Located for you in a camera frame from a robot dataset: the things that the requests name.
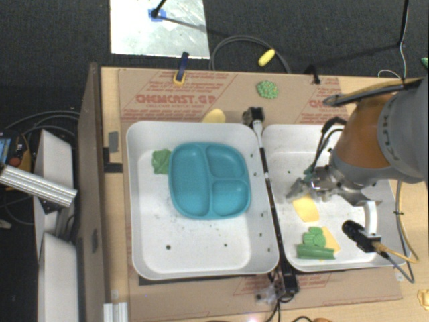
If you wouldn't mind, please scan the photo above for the black cylinder on white bracket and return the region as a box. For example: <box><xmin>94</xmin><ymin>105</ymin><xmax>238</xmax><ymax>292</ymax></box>
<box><xmin>341</xmin><ymin>199</ymin><xmax>383</xmax><ymax>254</ymax></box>

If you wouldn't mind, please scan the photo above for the green beans bundle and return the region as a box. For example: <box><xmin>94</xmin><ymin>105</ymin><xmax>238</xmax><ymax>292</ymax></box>
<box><xmin>295</xmin><ymin>243</ymin><xmax>336</xmax><ymax>261</ymax></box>

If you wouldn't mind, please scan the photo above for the black block with thin wires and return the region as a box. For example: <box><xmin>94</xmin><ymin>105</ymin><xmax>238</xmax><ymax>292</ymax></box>
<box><xmin>267</xmin><ymin>269</ymin><xmax>300</xmax><ymax>297</ymax></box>
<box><xmin>242</xmin><ymin>106</ymin><xmax>266</xmax><ymax>125</ymax></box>

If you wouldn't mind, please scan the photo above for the blue divided plate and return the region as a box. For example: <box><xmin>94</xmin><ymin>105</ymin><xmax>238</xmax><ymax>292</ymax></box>
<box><xmin>168</xmin><ymin>141</ymin><xmax>252</xmax><ymax>221</ymax></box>

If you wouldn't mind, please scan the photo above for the green leafy vegetable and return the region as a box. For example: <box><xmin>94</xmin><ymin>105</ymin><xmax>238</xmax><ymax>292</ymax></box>
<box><xmin>302</xmin><ymin>226</ymin><xmax>328</xmax><ymax>248</ymax></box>

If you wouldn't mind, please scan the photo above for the yellow cheese slice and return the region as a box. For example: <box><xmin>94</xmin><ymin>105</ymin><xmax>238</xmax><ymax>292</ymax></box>
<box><xmin>292</xmin><ymin>193</ymin><xmax>320</xmax><ymax>223</ymax></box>
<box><xmin>317</xmin><ymin>226</ymin><xmax>341</xmax><ymax>262</ymax></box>

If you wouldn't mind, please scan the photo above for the thin black and white rod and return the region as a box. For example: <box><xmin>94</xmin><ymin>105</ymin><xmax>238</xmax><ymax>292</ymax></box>
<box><xmin>252</xmin><ymin>120</ymin><xmax>293</xmax><ymax>281</ymax></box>

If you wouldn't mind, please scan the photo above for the white plastic tray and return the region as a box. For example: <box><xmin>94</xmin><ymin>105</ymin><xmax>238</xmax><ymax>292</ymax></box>
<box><xmin>261</xmin><ymin>123</ymin><xmax>412</xmax><ymax>273</ymax></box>
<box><xmin>125</xmin><ymin>120</ymin><xmax>280</xmax><ymax>281</ymax></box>

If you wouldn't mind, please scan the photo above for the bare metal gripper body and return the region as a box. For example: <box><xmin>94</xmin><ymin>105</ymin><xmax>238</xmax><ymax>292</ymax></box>
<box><xmin>308</xmin><ymin>165</ymin><xmax>365</xmax><ymax>202</ymax></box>

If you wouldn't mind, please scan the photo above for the yellow rounded toy piece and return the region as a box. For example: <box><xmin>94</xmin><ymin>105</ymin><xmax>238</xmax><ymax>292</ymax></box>
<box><xmin>201</xmin><ymin>108</ymin><xmax>227</xmax><ymax>124</ymax></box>

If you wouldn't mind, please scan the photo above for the green lettuce leaf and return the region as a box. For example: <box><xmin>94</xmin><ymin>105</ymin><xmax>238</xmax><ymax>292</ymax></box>
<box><xmin>151</xmin><ymin>148</ymin><xmax>173</xmax><ymax>176</ymax></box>

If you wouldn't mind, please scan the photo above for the brown cardboard board red print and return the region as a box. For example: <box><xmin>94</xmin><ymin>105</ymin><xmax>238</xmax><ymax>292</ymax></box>
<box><xmin>99</xmin><ymin>66</ymin><xmax>404</xmax><ymax>316</ymax></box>

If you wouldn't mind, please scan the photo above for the yellow corn cob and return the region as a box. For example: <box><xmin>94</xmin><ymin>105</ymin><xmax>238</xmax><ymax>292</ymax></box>
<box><xmin>257</xmin><ymin>48</ymin><xmax>276</xmax><ymax>68</ymax></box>

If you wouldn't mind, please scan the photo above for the green round peas patch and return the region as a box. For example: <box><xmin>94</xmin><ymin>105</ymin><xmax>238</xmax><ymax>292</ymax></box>
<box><xmin>256</xmin><ymin>80</ymin><xmax>280</xmax><ymax>99</ymax></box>

